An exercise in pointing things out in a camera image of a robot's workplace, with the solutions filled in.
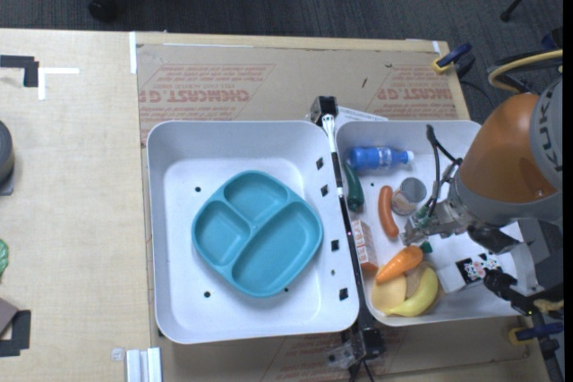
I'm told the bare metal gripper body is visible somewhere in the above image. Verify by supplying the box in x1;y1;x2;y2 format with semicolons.
423;199;472;240

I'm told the small grey can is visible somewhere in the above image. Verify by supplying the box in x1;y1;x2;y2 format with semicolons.
391;177;428;217

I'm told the orange toy carrot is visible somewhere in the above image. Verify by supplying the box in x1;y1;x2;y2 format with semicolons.
374;241;434;284

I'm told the orange toy sausage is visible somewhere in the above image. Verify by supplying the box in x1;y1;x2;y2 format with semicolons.
378;185;400;239

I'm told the beige toy bread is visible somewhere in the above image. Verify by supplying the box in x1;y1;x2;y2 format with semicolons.
404;261;436;301

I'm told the white carton with black print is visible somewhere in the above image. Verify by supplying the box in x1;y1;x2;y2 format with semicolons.
435;252;501;294

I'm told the yellow banana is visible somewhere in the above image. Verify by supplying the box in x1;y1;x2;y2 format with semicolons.
385;267;440;318

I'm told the yellow round toy slice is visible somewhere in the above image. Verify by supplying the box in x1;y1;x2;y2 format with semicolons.
371;276;409;315

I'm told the thin black and white rod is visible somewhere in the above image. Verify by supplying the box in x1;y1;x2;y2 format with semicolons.
321;115;376;330

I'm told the dark green toy pepper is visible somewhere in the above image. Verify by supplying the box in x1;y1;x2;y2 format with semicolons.
343;160;366;213

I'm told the white plastic tray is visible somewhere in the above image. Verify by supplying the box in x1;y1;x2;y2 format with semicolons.
334;119;535;328
146;119;362;345

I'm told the blue plastic bottle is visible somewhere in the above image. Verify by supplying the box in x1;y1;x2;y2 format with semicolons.
347;146;415;173

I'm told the white printed paper strip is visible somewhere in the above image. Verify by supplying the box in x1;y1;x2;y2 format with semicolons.
337;106;389;123

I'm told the teal divided plate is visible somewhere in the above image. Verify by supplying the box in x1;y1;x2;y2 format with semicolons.
191;170;325;299

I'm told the brown cardboard board red print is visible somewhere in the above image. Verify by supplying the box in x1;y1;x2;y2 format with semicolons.
135;40;532;379

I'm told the green toy vegetable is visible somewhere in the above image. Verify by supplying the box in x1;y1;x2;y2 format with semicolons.
0;239;11;282

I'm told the grey round object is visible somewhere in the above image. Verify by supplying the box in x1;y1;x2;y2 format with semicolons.
0;120;17;196

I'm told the black cylinder on white bracket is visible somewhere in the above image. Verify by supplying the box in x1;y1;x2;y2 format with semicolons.
481;227;550;318

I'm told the black block with thin wires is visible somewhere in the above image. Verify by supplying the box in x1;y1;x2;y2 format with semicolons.
309;95;338;124
345;327;388;362

